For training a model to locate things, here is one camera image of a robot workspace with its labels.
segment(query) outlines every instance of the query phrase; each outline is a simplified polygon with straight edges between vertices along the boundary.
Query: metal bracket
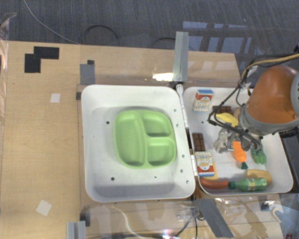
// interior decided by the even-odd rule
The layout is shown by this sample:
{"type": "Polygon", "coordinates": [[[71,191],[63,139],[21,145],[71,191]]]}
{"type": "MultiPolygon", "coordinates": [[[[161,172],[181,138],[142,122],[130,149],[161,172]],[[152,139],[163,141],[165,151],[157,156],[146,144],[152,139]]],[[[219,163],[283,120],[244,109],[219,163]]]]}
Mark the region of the metal bracket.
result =
{"type": "Polygon", "coordinates": [[[173,82],[184,82],[187,80],[188,72],[188,32],[176,32],[173,82]]]}
{"type": "Polygon", "coordinates": [[[201,214],[204,216],[206,222],[217,238],[234,237],[224,218],[217,209],[213,199],[198,199],[195,200],[194,203],[199,208],[201,214]]]}
{"type": "Polygon", "coordinates": [[[66,224],[66,239],[86,239],[85,221],[68,222],[66,224]]]}

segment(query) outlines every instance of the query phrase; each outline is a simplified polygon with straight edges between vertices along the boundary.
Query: black cable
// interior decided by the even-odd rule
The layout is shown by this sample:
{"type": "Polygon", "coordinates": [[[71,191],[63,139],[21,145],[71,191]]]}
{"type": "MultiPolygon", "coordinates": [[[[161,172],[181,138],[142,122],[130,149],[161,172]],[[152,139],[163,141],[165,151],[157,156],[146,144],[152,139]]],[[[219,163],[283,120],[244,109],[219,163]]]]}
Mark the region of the black cable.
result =
{"type": "Polygon", "coordinates": [[[222,105],[224,105],[224,104],[227,102],[227,100],[230,99],[230,98],[236,93],[236,91],[239,90],[239,89],[241,88],[242,83],[244,83],[244,82],[246,81],[246,79],[247,79],[247,75],[248,75],[248,71],[249,71],[249,70],[247,70],[247,72],[246,72],[244,78],[243,78],[243,79],[240,79],[240,80],[238,81],[238,83],[237,83],[237,87],[232,91],[232,93],[230,93],[230,94],[225,98],[225,100],[222,101],[221,104],[220,104],[219,106],[217,106],[217,107],[216,107],[216,108],[209,114],[207,121],[208,121],[209,123],[211,123],[212,125],[217,125],[217,126],[220,126],[220,127],[222,127],[222,128],[225,128],[225,129],[227,129],[227,130],[234,131],[234,132],[238,133],[239,135],[243,135],[243,136],[245,136],[246,138],[248,138],[249,140],[251,140],[251,141],[255,144],[255,146],[259,146],[259,145],[261,145],[261,143],[260,143],[258,140],[256,140],[254,137],[252,137],[250,134],[247,134],[247,133],[246,133],[245,131],[243,131],[243,130],[239,130],[239,129],[237,129],[236,127],[232,127],[232,126],[230,126],[230,125],[228,125],[228,124],[225,124],[225,123],[219,121],[219,120],[217,119],[217,117],[216,117],[216,113],[217,113],[217,111],[219,110],[219,108],[220,108],[222,105]],[[212,117],[213,115],[214,115],[214,119],[215,119],[216,122],[213,121],[213,120],[211,120],[211,117],[212,117]]]}
{"type": "Polygon", "coordinates": [[[184,225],[184,227],[180,231],[178,231],[174,236],[175,237],[179,236],[187,228],[187,226],[190,223],[190,221],[191,220],[189,220],[188,222],[186,222],[186,224],[184,225]]]}
{"type": "Polygon", "coordinates": [[[238,101],[238,96],[239,96],[240,90],[241,90],[241,88],[239,88],[237,95],[236,95],[236,103],[241,107],[242,105],[238,101]]]}
{"type": "Polygon", "coordinates": [[[176,39],[174,37],[160,37],[156,40],[154,40],[153,42],[150,43],[150,45],[148,46],[148,48],[152,48],[152,46],[154,45],[154,43],[161,41],[161,40],[173,40],[176,41],[176,39]]]}
{"type": "Polygon", "coordinates": [[[198,226],[197,226],[196,218],[194,218],[194,220],[195,220],[195,239],[197,239],[197,237],[198,237],[198,226]]]}
{"type": "Polygon", "coordinates": [[[119,234],[112,234],[108,236],[96,236],[92,237],[91,239],[125,239],[125,238],[131,238],[131,237],[144,237],[144,238],[153,238],[153,239],[162,239],[162,235],[160,234],[127,234],[127,233],[119,233],[119,234]]]}
{"type": "Polygon", "coordinates": [[[119,42],[119,46],[121,46],[120,36],[112,28],[105,26],[105,25],[101,25],[101,24],[96,24],[96,25],[92,25],[92,26],[88,27],[81,37],[81,40],[80,40],[81,44],[85,44],[84,42],[85,42],[86,34],[94,27],[103,27],[103,28],[106,28],[106,29],[110,30],[111,32],[113,32],[119,42]]]}

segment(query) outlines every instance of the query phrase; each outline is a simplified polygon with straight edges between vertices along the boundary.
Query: gray carpet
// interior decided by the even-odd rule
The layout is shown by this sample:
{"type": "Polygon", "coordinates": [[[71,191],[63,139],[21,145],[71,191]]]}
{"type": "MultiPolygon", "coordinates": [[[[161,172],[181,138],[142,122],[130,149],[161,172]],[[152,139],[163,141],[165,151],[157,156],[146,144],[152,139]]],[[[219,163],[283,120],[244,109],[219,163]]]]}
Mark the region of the gray carpet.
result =
{"type": "MultiPolygon", "coordinates": [[[[184,21],[244,25],[253,29],[284,28],[299,39],[299,0],[27,0],[33,13],[63,36],[87,44],[148,47],[159,37],[174,37],[184,21]],[[95,24],[104,27],[85,30],[95,24]]],[[[22,0],[0,0],[0,18],[17,12],[12,40],[66,42],[30,15],[22,0]]],[[[171,41],[155,47],[172,48],[171,41]]]]}

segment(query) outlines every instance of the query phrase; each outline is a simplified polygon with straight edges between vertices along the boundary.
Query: white sink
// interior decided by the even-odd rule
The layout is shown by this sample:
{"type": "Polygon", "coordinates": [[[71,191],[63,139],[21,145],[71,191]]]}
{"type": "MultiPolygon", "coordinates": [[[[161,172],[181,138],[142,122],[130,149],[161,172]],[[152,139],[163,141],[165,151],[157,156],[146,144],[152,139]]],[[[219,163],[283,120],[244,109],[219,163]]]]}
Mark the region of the white sink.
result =
{"type": "Polygon", "coordinates": [[[195,189],[184,120],[178,94],[168,87],[90,85],[82,92],[85,184],[97,202],[177,199],[195,189]],[[166,166],[124,166],[114,147],[116,115],[130,109],[165,114],[176,140],[175,160],[166,166]]]}

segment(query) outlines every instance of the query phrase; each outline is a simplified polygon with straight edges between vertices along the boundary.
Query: chocolate bar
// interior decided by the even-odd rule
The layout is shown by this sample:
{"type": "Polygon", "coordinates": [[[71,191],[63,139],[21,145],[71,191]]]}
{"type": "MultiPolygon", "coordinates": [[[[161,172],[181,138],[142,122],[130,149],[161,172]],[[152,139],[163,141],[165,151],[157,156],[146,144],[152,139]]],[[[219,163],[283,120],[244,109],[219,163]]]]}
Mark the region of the chocolate bar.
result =
{"type": "Polygon", "coordinates": [[[194,150],[195,151],[206,151],[203,134],[193,133],[194,150]]]}
{"type": "Polygon", "coordinates": [[[232,114],[232,111],[231,111],[231,107],[230,106],[221,106],[217,113],[216,114],[222,114],[222,113],[229,113],[229,114],[232,114]]]}

